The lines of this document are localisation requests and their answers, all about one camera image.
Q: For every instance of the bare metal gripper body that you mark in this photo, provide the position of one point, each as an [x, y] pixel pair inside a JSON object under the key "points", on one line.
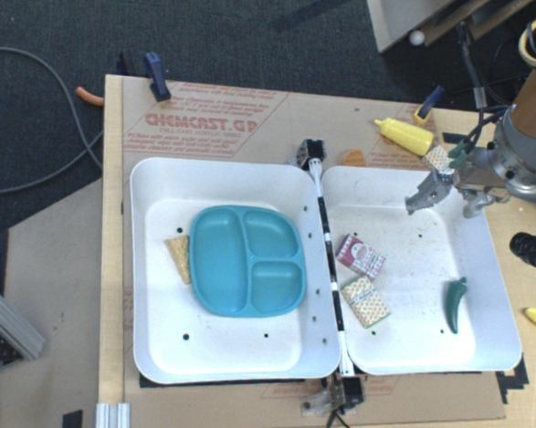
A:
{"points": [[479, 175]]}

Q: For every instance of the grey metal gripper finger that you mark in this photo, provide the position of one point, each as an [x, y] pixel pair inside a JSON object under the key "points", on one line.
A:
{"points": [[473, 205], [427, 192]]}

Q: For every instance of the small patterned cream box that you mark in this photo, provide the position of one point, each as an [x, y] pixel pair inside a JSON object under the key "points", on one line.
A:
{"points": [[436, 157]]}

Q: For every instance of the yellow mustard bottle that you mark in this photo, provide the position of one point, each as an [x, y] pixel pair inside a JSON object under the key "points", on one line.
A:
{"points": [[406, 135]]}

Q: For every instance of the orange fruit slice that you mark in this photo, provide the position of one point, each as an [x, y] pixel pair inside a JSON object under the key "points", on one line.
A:
{"points": [[353, 158]]}

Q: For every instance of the white plastic tray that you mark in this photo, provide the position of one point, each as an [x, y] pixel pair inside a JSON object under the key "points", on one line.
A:
{"points": [[419, 274], [222, 347]]}

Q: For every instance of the maroon and white carton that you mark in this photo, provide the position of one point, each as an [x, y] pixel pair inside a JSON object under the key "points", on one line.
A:
{"points": [[361, 257]]}

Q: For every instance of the green chili pepper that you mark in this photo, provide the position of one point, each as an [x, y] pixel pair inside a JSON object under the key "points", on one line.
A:
{"points": [[455, 304]]}

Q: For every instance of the thin black and white rod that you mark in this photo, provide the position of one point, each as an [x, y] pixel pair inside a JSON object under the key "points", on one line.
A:
{"points": [[328, 240]]}

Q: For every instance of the yellow banana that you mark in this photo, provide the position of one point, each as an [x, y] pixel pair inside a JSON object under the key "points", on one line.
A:
{"points": [[535, 316]]}

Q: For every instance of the blue divided plate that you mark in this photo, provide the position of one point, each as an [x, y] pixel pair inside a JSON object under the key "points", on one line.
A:
{"points": [[246, 262]]}

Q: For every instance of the brown cardboard board, red print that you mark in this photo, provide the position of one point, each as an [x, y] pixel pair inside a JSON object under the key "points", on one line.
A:
{"points": [[201, 126]]}

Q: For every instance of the tan cracker slice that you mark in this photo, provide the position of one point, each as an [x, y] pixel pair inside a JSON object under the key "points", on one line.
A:
{"points": [[180, 253]]}

